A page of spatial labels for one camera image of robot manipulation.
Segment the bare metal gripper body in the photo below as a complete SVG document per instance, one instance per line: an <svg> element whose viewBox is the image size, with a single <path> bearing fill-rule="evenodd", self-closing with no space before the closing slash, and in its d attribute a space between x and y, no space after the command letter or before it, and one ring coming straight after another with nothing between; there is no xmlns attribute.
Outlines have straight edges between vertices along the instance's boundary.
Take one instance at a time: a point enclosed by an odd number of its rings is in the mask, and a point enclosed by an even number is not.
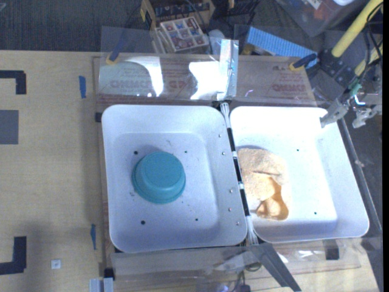
<svg viewBox="0 0 389 292"><path fill-rule="evenodd" d="M367 107L373 108L377 105L382 104L382 94L373 92L358 92L356 95L352 96L349 100L349 104L352 107Z"/></svg>

